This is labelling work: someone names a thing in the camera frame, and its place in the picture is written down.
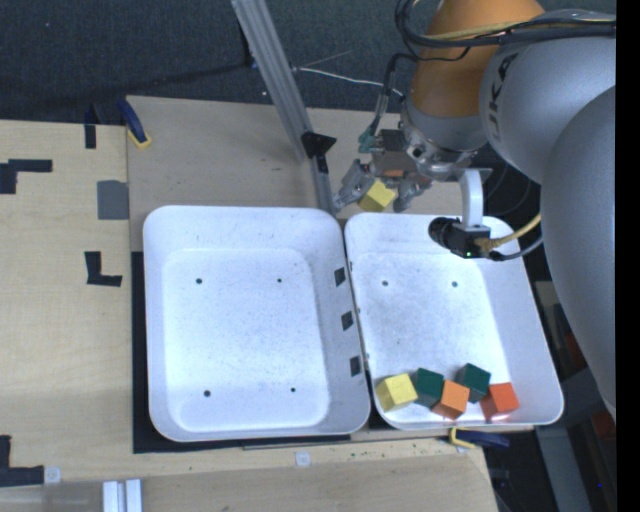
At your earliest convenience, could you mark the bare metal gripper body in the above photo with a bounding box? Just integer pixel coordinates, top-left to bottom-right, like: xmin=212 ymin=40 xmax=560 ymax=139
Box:
xmin=369 ymin=128 xmax=475 ymax=191

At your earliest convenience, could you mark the yellow cube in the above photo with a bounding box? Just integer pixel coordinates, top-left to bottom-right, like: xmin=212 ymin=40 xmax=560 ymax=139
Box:
xmin=357 ymin=179 xmax=398 ymax=213
xmin=374 ymin=372 xmax=420 ymax=413

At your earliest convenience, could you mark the white plastic tray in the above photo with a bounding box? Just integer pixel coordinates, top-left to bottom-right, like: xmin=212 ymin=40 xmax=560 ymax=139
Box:
xmin=142 ymin=203 xmax=373 ymax=444
xmin=343 ymin=212 xmax=566 ymax=432

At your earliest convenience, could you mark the pale wood board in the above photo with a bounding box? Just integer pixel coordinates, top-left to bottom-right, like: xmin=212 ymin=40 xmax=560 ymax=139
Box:
xmin=124 ymin=94 xmax=535 ymax=474

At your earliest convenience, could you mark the green cube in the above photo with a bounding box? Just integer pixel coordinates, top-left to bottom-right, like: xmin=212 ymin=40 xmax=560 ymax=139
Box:
xmin=455 ymin=363 xmax=493 ymax=404
xmin=413 ymin=367 xmax=446 ymax=408

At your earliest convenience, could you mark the orange cube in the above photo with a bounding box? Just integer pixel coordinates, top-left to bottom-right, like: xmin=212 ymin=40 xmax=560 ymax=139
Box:
xmin=478 ymin=382 xmax=521 ymax=423
xmin=430 ymin=379 xmax=472 ymax=421

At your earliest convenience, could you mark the black cylinder on white bracket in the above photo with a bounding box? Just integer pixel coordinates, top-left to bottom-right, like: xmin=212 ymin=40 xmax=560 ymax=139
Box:
xmin=427 ymin=168 xmax=494 ymax=260

